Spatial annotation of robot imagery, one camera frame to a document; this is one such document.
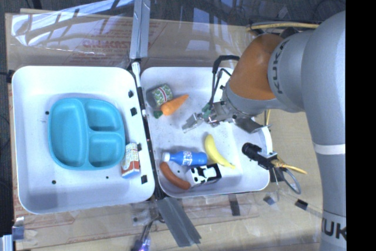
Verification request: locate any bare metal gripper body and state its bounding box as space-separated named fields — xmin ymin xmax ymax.
xmin=202 ymin=101 xmax=238 ymax=128

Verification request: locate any white plastic tray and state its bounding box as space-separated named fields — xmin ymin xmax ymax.
xmin=140 ymin=66 xmax=273 ymax=199
xmin=11 ymin=65 xmax=156 ymax=215

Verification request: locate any orange carrot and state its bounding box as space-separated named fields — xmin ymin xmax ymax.
xmin=153 ymin=93 xmax=190 ymax=119

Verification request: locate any blue bottle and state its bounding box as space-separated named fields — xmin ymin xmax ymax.
xmin=162 ymin=150 xmax=209 ymax=168

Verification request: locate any yellow banana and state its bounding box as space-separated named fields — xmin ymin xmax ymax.
xmin=204 ymin=133 xmax=237 ymax=170

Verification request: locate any green and white can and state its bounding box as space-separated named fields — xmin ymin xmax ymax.
xmin=150 ymin=83 xmax=174 ymax=108

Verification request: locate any black and white carton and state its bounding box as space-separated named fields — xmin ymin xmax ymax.
xmin=187 ymin=163 xmax=223 ymax=188

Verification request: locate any brown sausage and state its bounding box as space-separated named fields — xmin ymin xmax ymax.
xmin=159 ymin=161 xmax=192 ymax=190

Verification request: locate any red and white carton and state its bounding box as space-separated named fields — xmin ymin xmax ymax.
xmin=120 ymin=142 xmax=142 ymax=179

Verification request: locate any blue divided plate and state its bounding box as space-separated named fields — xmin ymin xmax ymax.
xmin=48 ymin=97 xmax=127 ymax=171

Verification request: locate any black cylinder on white bracket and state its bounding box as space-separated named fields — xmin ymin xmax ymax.
xmin=241 ymin=125 xmax=278 ymax=170

